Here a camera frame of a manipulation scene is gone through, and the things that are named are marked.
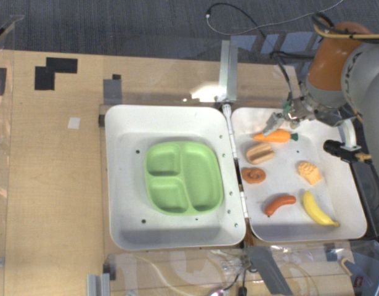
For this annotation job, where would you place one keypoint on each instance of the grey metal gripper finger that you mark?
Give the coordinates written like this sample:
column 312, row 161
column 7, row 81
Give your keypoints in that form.
column 274, row 123

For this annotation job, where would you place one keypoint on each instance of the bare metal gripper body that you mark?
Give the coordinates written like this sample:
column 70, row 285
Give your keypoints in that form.
column 301, row 109

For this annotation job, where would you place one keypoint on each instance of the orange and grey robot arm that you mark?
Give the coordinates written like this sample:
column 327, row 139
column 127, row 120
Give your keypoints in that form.
column 366, row 82

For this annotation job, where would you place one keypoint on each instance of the orange toy carrot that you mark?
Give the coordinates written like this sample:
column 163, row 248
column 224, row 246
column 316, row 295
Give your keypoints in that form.
column 277, row 136

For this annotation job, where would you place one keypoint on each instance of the tan toy bread roll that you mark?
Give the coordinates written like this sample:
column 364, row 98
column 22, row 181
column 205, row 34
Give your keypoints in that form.
column 260, row 153

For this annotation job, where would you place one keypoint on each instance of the white plastic tray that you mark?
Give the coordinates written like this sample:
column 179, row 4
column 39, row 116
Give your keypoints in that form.
column 127, row 177
column 287, row 177

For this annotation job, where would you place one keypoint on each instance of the brown toy doughnut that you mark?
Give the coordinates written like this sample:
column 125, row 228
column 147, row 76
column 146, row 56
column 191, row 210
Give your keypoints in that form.
column 259, row 178

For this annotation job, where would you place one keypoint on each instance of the pale orange toy muffin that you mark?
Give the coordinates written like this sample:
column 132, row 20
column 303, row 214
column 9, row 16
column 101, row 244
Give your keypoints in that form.
column 310, row 173

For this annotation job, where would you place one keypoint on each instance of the red toy sausage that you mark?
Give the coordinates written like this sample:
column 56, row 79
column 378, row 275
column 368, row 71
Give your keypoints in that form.
column 280, row 203

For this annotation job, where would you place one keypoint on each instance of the green divided plate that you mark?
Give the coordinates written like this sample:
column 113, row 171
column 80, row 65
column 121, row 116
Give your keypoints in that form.
column 198, row 171

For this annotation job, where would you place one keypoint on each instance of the yellow banana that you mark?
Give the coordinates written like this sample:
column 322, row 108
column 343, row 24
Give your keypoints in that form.
column 312, row 208

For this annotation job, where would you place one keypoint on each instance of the black cylinder on white bracket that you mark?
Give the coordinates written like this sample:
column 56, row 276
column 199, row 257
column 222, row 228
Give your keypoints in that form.
column 341, row 151

